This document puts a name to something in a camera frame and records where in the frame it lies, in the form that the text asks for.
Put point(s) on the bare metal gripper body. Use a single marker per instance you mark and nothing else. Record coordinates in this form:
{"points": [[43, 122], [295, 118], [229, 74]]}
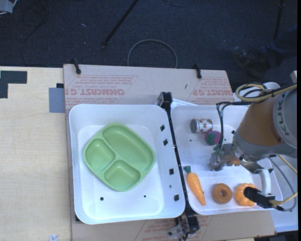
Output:
{"points": [[229, 154]]}

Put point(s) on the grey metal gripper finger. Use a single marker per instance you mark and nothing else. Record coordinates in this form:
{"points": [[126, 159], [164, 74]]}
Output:
{"points": [[220, 165], [212, 162]]}

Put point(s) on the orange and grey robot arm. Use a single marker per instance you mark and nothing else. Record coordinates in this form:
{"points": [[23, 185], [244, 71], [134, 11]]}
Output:
{"points": [[263, 124]]}

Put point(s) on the white plastic tray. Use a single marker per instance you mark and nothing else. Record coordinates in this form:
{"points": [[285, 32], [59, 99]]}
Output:
{"points": [[198, 154], [130, 210]]}

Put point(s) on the pink and green ball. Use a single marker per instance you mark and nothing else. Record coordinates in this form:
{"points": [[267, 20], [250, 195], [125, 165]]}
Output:
{"points": [[212, 138]]}

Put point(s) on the orange carrot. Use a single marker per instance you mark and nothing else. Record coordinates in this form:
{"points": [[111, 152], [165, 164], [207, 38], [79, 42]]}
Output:
{"points": [[195, 186]]}

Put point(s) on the brown doughnut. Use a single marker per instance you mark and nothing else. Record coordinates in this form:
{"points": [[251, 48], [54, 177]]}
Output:
{"points": [[217, 194]]}

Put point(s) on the orange pumpkin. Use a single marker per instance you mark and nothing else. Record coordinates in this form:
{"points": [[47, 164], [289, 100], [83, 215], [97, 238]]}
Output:
{"points": [[239, 194]]}

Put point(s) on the small white can, orange print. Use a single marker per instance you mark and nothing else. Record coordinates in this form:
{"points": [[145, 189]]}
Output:
{"points": [[203, 125]]}

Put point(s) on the thin black rod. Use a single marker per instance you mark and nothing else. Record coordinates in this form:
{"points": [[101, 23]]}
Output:
{"points": [[176, 149]]}

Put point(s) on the green divided plate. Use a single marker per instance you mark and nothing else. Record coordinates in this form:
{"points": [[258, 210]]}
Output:
{"points": [[120, 154]]}

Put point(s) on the brown cardboard board, red print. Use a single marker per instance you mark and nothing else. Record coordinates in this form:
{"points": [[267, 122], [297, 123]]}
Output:
{"points": [[145, 84]]}

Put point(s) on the black cylinder on white bracket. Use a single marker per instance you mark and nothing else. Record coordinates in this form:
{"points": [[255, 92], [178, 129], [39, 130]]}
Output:
{"points": [[257, 196]]}

